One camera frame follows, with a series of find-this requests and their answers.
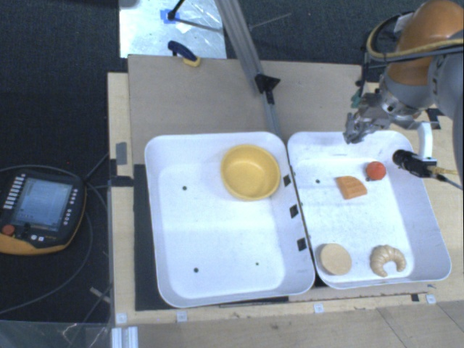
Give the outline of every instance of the dark carpet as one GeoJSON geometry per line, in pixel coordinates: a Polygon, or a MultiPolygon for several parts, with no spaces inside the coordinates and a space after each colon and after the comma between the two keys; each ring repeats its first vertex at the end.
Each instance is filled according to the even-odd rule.
{"type": "MultiPolygon", "coordinates": [[[[337,63],[360,63],[369,30],[425,1],[240,0],[251,25],[291,13],[252,31],[261,59],[337,63]]],[[[117,0],[0,0],[0,13],[0,168],[41,164],[85,176],[107,153],[107,73],[126,71],[119,58],[117,0]]],[[[230,46],[228,55],[233,57],[230,46]]],[[[91,182],[102,185],[108,177],[105,162],[91,182]]],[[[93,193],[87,212],[94,241],[86,266],[40,302],[2,313],[55,289],[78,269],[90,244],[90,223],[60,253],[0,254],[0,319],[86,318],[98,301],[89,289],[109,285],[106,210],[93,193]]],[[[108,318],[102,302],[88,322],[108,318]]]]}

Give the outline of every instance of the white plastic tray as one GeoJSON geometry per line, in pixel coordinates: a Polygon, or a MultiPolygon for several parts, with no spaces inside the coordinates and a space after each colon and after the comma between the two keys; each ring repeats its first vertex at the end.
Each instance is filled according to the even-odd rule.
{"type": "Polygon", "coordinates": [[[167,303],[194,307],[299,294],[312,286],[314,265],[293,180],[284,183],[291,173],[278,137],[159,136],[147,144],[145,162],[158,288],[167,303]],[[278,161],[281,185],[271,197],[245,202],[227,192],[220,162],[238,144],[260,146],[278,161]]]}
{"type": "Polygon", "coordinates": [[[289,140],[316,269],[330,287],[436,281],[450,274],[450,256],[423,181],[393,163],[398,149],[412,151],[409,141],[394,131],[377,132],[350,145],[341,133],[302,132],[289,140]],[[386,166],[381,181],[366,181],[365,166],[373,160],[386,166]],[[360,179],[368,194],[345,200],[335,181],[343,175],[360,179]],[[352,269],[346,275],[331,275],[321,266],[318,252],[327,243],[341,244],[351,254],[352,269]],[[407,267],[397,272],[389,262],[388,276],[382,278],[370,269],[369,258],[373,247],[385,244],[403,252],[407,267]]]}

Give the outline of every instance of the control screen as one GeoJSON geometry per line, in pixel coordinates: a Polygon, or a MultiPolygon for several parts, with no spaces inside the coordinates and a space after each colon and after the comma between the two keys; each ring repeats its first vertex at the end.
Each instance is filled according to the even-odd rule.
{"type": "Polygon", "coordinates": [[[27,178],[12,222],[17,225],[29,223],[58,231],[72,188],[66,183],[27,178]]]}

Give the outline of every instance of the wooden table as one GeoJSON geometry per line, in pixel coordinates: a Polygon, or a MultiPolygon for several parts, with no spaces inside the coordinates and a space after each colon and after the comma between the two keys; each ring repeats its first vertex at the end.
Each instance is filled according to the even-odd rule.
{"type": "MultiPolygon", "coordinates": [[[[360,68],[263,62],[281,78],[274,91],[283,140],[297,131],[342,131],[360,68]]],[[[149,139],[160,134],[265,130],[259,97],[235,60],[204,59],[194,69],[173,57],[129,57],[129,74],[108,75],[109,149],[127,146],[117,174],[133,177],[149,139]]],[[[454,167],[451,122],[434,131],[434,156],[454,167]]],[[[415,149],[416,132],[404,133],[415,149]]],[[[452,258],[440,282],[351,290],[312,289],[287,303],[137,312],[133,264],[133,189],[110,189],[116,326],[139,326],[141,347],[458,347],[464,341],[463,193],[426,181],[452,258]],[[414,302],[412,294],[418,296],[414,302]]]]}

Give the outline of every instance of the red emergency button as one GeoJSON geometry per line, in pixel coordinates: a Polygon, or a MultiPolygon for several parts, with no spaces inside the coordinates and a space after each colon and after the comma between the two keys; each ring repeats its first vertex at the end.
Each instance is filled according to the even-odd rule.
{"type": "Polygon", "coordinates": [[[13,236],[15,234],[15,227],[11,224],[6,224],[3,226],[3,228],[1,229],[1,232],[5,235],[5,236],[13,236]]]}

